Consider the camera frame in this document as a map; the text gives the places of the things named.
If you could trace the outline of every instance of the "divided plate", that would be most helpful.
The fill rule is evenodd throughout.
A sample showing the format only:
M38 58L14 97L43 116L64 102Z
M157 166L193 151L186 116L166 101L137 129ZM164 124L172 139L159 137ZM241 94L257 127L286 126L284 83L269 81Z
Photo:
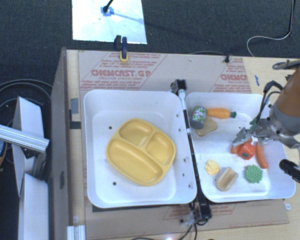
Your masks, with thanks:
M133 118L125 122L106 146L106 158L118 172L143 186L166 175L176 156L174 142L159 128Z

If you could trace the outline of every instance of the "toy food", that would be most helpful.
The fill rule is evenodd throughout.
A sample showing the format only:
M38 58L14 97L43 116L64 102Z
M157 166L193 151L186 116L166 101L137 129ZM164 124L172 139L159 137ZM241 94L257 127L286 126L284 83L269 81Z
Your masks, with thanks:
M250 138L250 139L247 140L246 142L251 143L251 142L252 142L252 138ZM232 146L231 149L230 149L230 153L231 153L231 154L238 154L240 148L241 148L243 145L244 145L244 144L239 144L239 145L236 145L236 146Z
M157 184L176 156L172 139L139 118L126 121L109 140L105 156L110 165L142 186Z
M190 126L194 129L202 129L207 117L207 110L201 106L195 106L191 117Z
M267 169L268 168L268 163L265 159L263 148L259 144L259 142L257 142L255 144L255 157L256 157L256 161L258 162L259 166L262 169Z
M215 185L221 191L228 191L238 178L238 173L227 167L216 179Z
M237 113L230 112L226 108L208 108L207 115L215 118L227 119L227 118L235 118Z
M207 116L204 122L204 126L202 129L196 129L195 133L200 136L203 137L205 136L207 133L212 132L214 130L216 130L218 128L218 125L215 121L212 120L211 117Z
M245 142L238 151L238 156L244 160L249 160L255 155L256 147L252 145L249 141Z
M245 178L250 183L259 183L262 179L262 170L256 165L249 165L245 170Z
M218 172L220 172L219 165L210 159L206 162L204 169L210 175L216 175Z

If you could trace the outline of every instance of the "cardboard sheet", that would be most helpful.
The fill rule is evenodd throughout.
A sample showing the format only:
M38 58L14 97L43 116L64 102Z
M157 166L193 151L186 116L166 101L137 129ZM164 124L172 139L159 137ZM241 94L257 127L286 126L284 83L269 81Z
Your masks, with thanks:
M186 79L187 93L251 93L241 57L130 53L127 63L118 52L79 51L80 98L92 89L168 91L176 79ZM87 240L148 236L187 231L180 217L188 205L99 209L87 195L87 165L83 155L84 210ZM199 231L243 228L289 222L281 199L212 204L212 218Z

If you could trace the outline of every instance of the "toy can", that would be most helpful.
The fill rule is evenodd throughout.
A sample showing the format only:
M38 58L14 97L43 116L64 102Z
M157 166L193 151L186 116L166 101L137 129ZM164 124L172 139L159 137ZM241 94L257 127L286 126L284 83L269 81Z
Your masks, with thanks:
M194 129L202 129L207 117L208 111L202 106L195 106L191 117L190 126Z

